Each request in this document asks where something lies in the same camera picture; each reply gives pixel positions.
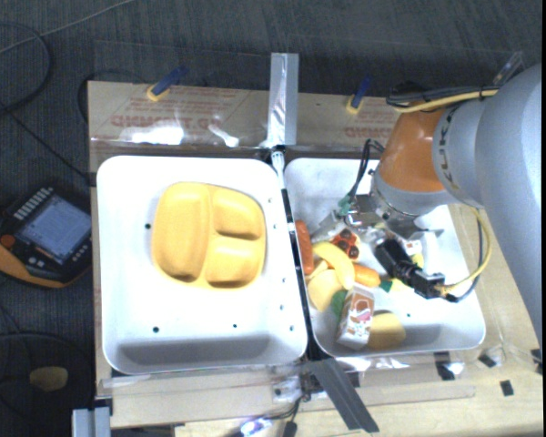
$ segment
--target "device screen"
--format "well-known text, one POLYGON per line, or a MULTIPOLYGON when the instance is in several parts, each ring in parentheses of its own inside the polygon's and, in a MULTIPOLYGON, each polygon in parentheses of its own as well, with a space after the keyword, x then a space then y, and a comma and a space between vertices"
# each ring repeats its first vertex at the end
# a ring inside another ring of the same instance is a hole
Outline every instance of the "device screen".
POLYGON ((63 263, 91 231, 91 218, 80 208, 55 195, 16 236, 63 263))

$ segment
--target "blue and yellow clip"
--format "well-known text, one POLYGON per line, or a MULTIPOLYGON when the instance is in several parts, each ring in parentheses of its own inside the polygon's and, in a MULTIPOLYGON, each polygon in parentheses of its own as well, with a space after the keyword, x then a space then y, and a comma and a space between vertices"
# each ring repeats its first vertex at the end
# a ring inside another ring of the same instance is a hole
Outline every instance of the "blue and yellow clip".
POLYGON ((350 113, 358 113, 360 108, 362 107, 362 99, 364 98, 364 95, 370 88, 370 82, 371 78, 369 75, 365 75, 364 79, 362 79, 362 82, 358 86, 358 90, 355 94, 352 94, 349 99, 348 103, 346 104, 346 109, 350 113))
POLYGON ((187 72, 188 68, 186 68, 184 65, 173 69, 157 83, 147 89, 147 98, 149 98, 152 102, 157 102, 169 92, 170 86, 179 84, 180 79, 187 72))

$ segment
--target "table surface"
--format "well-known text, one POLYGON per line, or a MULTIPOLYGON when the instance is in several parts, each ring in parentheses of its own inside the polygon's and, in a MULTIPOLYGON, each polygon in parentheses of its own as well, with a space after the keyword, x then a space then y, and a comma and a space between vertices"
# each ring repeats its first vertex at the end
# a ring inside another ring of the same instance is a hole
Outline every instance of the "table surface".
MULTIPOLYGON (((90 137, 96 137, 97 129, 112 115, 117 116, 130 96, 141 90, 141 86, 123 83, 90 82, 90 137)), ((267 96, 255 95, 252 98, 255 102, 267 102, 267 96)), ((299 95, 299 124, 316 124, 320 128, 318 133, 309 133, 308 138, 325 137, 326 143, 359 147, 362 140, 352 132, 365 131, 385 141, 396 115, 385 110, 379 100, 369 99, 366 109, 359 113, 362 118, 352 118, 352 114, 343 108, 345 100, 340 96, 299 95), (325 127, 321 124, 319 113, 313 112, 313 106, 325 108, 323 122, 326 125, 343 127, 333 130, 325 127), (308 112, 311 112, 311 118, 308 118, 308 112)), ((104 144, 100 140, 90 140, 89 149, 92 173, 96 173, 98 165, 105 158, 126 152, 121 144, 113 141, 104 144)), ((451 213, 465 258, 468 265, 474 267, 477 228, 474 219, 465 217, 463 209, 451 207, 451 213)), ((131 389, 136 392, 130 392, 129 387, 117 387, 116 382, 110 380, 111 367, 101 348, 101 280, 98 273, 96 210, 96 189, 93 188, 96 379, 100 394, 110 393, 113 398, 112 428, 184 422, 183 426, 173 427, 174 435, 219 437, 237 431, 238 426, 250 416, 287 409, 286 405, 272 401, 268 377, 262 377, 260 373, 254 373, 252 377, 245 372, 238 375, 233 373, 228 377, 219 377, 217 381, 214 378, 208 381, 202 378, 151 381, 139 389, 131 389), (102 384, 112 385, 105 388, 102 384)), ((465 371, 455 381, 441 381, 434 365, 428 371, 419 368, 419 378, 417 374, 413 377, 411 371, 404 379, 400 378, 404 374, 367 373, 358 390, 381 435, 543 435, 543 378, 530 355, 530 351, 538 348, 538 342, 497 241, 493 239, 491 244, 492 257, 477 293, 486 316, 491 337, 489 344, 493 354, 496 354, 494 359, 497 364, 489 367, 482 361, 468 361, 465 371), (511 386, 511 392, 507 392, 506 384, 511 386)), ((350 431, 327 398, 302 403, 296 424, 301 437, 367 435, 365 432, 350 431)), ((271 428, 258 435, 280 436, 282 426, 283 422, 274 422, 271 428)))

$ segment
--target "toy milk carton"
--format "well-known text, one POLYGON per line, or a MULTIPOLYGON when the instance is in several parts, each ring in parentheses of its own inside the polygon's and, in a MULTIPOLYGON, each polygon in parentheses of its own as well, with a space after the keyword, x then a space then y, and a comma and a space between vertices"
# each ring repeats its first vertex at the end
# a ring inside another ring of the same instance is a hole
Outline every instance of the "toy milk carton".
POLYGON ((364 348, 370 338, 374 313, 374 295, 365 286, 354 283, 344 299, 336 341, 353 350, 364 348))

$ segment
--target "carrot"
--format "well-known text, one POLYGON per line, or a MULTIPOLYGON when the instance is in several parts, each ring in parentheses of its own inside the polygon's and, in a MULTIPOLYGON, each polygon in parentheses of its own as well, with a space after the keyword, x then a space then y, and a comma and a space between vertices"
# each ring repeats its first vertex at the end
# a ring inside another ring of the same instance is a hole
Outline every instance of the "carrot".
POLYGON ((298 235, 299 254, 301 256, 301 265, 303 266, 303 273, 309 275, 313 272, 313 249, 311 245, 311 238, 309 237, 308 227, 303 220, 295 221, 295 230, 298 235))
POLYGON ((354 264, 354 280, 360 285, 370 288, 378 287, 380 284, 379 273, 370 267, 361 264, 354 264))

